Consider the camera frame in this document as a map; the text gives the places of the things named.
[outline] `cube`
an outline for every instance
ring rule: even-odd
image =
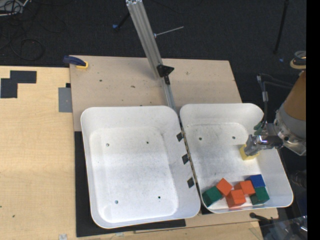
[[[254,186],[252,185],[251,180],[240,181],[233,187],[235,190],[242,190],[245,195],[253,195],[256,193]]]
[[[220,193],[225,196],[227,196],[233,188],[233,186],[225,178],[222,178],[215,186]]]
[[[229,208],[243,205],[246,202],[245,194],[241,189],[231,190],[225,199]]]
[[[214,202],[220,200],[222,197],[222,194],[216,186],[213,186],[202,193],[203,202],[207,207],[212,205]]]
[[[261,174],[251,175],[246,179],[246,181],[249,181],[249,180],[252,182],[252,185],[253,185],[254,188],[259,188],[259,187],[265,187],[266,186],[265,181],[262,178]]]
[[[270,199],[268,192],[264,186],[255,187],[255,194],[250,196],[253,205],[261,205]]]

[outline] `blue clamp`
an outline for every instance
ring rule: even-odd
[[[75,65],[77,69],[86,69],[88,67],[88,62],[77,57],[67,55],[63,57],[63,63]]]

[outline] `red block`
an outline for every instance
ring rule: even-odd
[[[225,178],[222,178],[215,186],[220,193],[225,196],[227,196],[233,188],[233,186]]]
[[[252,185],[251,180],[240,181],[234,186],[235,190],[242,190],[245,195],[253,195],[256,193],[254,186]]]
[[[225,199],[229,208],[243,205],[246,202],[245,194],[241,189],[231,190]]]

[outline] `black strip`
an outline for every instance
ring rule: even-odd
[[[189,188],[191,188],[195,184],[194,179],[192,177],[190,179],[188,179],[187,182],[188,182]]]
[[[37,71],[11,70],[10,78],[15,80],[18,84],[36,84]]]
[[[18,84],[10,78],[1,79],[0,98],[17,98]]]
[[[180,132],[176,137],[179,142],[184,138],[184,136],[182,135],[182,132]]]
[[[184,165],[189,161],[188,154],[185,154],[185,155],[182,156],[182,161],[183,161]]]
[[[186,226],[184,219],[176,219],[170,221],[145,223],[134,226],[124,226],[118,228],[105,229],[99,227],[92,219],[90,211],[89,188],[86,168],[86,158],[84,143],[81,131],[74,132],[75,144],[75,221],[76,236],[88,237],[102,234],[139,231],[139,230],[155,230],[170,229]]]

